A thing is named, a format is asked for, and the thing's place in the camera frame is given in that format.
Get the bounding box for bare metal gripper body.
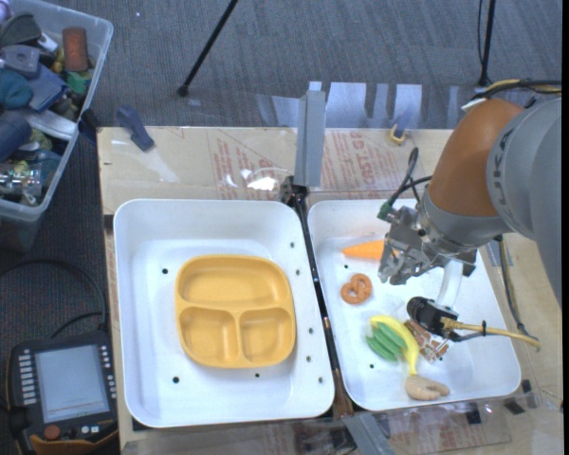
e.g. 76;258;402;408
382;205;478;277

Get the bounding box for orange carrot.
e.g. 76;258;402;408
341;240;386;262

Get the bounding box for brown pretzel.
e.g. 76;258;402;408
339;272;375;306

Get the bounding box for green pea pods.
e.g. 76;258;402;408
365;320;409;363

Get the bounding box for yellow banana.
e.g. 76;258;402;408
369;314;421;377

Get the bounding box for brick pattern carton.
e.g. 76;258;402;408
403;319;451;365

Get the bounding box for white plastic tray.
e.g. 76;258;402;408
112;198;337;429
306;198;523;413

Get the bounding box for beige shrimp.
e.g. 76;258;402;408
404;373;451;402

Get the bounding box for yellow divided plate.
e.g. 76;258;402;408
174;254;298;370

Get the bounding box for brown cardboard board red print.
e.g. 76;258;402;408
96;125;563;455

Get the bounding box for black tripod leg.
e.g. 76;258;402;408
176;0;252;98
475;0;502;88

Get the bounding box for clear plastic storage bin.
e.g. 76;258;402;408
0;0;115;254

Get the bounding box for brown cylinder can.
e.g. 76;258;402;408
62;26;91;73

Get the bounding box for dark blue cup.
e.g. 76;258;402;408
0;110;33;164

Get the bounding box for black cylinder on white bracket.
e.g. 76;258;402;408
405;257;467;339

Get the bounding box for black block with wires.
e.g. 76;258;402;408
278;175;310;204

